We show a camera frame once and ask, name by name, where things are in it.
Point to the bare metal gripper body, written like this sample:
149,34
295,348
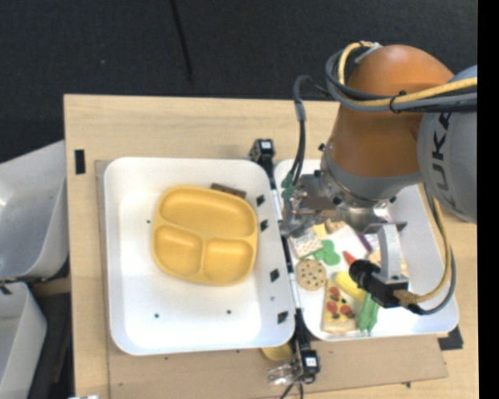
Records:
316,202

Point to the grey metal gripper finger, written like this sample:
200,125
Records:
292,226

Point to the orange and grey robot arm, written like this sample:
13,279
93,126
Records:
374,139

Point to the white dotted packet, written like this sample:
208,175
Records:
307,243

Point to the thin black and white rod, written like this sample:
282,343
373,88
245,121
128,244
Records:
286,252

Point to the tan bread piece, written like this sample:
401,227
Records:
333,225

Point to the green broccoli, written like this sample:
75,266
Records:
326,252

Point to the brown chocolate chip biscuit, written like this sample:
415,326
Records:
311,274

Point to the white carton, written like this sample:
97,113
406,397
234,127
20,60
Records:
351,241

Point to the orange carrot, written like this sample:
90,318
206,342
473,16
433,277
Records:
349,257

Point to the purple packet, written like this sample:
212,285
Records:
370,241

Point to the yellow banana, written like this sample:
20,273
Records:
347,285

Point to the yellow divided plate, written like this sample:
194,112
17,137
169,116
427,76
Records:
204,235

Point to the pizza slice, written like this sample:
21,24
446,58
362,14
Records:
337,310

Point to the green pea pod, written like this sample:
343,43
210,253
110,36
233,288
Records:
368,316

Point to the white plastic tray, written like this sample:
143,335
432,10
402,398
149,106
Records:
191,318
424,264

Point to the black cylinder on white bracket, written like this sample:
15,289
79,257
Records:
378,283

